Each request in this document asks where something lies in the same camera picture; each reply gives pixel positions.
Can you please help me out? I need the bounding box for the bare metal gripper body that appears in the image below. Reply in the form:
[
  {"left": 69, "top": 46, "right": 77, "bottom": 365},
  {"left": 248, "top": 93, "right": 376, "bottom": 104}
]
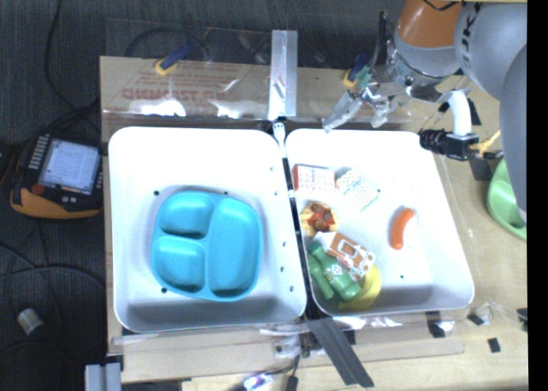
[{"left": 360, "top": 64, "right": 438, "bottom": 110}]

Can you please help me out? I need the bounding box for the red and white carton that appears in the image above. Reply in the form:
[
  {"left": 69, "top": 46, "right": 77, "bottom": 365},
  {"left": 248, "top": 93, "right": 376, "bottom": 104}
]
[{"left": 292, "top": 163, "right": 337, "bottom": 194}]

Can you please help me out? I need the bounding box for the white packet with orange dots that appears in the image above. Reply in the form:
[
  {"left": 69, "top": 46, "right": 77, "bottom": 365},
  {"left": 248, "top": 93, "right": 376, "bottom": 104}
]
[{"left": 334, "top": 168, "right": 382, "bottom": 212}]

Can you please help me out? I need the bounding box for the toy pizza slice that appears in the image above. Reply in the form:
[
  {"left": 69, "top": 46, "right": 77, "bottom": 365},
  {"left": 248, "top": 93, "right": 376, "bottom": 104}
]
[{"left": 299, "top": 200, "right": 340, "bottom": 238}]

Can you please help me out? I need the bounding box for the orange sausage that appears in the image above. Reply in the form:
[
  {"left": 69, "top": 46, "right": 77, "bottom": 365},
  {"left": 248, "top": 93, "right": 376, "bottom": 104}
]
[{"left": 389, "top": 206, "right": 417, "bottom": 251}]

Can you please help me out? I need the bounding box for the white plastic tray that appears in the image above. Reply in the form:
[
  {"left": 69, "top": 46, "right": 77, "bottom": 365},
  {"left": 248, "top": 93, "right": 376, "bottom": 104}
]
[
  {"left": 107, "top": 125, "right": 309, "bottom": 335},
  {"left": 283, "top": 127, "right": 476, "bottom": 318}
]

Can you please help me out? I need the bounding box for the orange and white carton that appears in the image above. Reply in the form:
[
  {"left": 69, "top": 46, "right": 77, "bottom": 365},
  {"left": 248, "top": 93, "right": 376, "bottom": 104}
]
[{"left": 315, "top": 231, "right": 377, "bottom": 281}]

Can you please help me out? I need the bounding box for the green divided plate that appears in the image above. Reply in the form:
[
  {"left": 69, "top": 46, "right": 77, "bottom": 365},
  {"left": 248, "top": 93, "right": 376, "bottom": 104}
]
[{"left": 485, "top": 157, "right": 528, "bottom": 242}]

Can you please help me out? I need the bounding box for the green bottle with label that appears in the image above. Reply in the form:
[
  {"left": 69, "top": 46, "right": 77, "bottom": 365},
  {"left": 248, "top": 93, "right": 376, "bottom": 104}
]
[{"left": 308, "top": 241, "right": 362, "bottom": 302}]

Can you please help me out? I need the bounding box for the plain green bottle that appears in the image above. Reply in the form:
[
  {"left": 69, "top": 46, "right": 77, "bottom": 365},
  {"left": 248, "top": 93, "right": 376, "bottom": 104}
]
[{"left": 307, "top": 252, "right": 336, "bottom": 301}]

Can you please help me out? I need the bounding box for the blue divided plate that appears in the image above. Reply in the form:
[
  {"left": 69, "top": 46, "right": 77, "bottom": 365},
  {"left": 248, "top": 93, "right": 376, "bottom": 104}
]
[{"left": 149, "top": 190, "right": 264, "bottom": 302}]

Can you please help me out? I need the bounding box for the yellow banana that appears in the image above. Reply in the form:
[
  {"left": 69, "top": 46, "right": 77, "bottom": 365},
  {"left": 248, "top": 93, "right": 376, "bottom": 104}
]
[{"left": 337, "top": 264, "right": 384, "bottom": 313}]

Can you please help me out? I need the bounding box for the brown cardboard board red print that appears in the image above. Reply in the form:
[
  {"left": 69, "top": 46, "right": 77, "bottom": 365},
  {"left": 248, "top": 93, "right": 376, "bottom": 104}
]
[{"left": 98, "top": 55, "right": 528, "bottom": 384}]

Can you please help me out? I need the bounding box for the small grey metal can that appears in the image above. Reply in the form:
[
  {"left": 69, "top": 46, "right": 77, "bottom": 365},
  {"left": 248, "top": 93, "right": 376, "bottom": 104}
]
[{"left": 16, "top": 307, "right": 45, "bottom": 336}]

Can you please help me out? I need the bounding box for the black cylinder on white bracket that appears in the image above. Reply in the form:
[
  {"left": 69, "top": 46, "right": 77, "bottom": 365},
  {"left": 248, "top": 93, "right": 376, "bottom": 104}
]
[{"left": 418, "top": 89, "right": 480, "bottom": 163}]

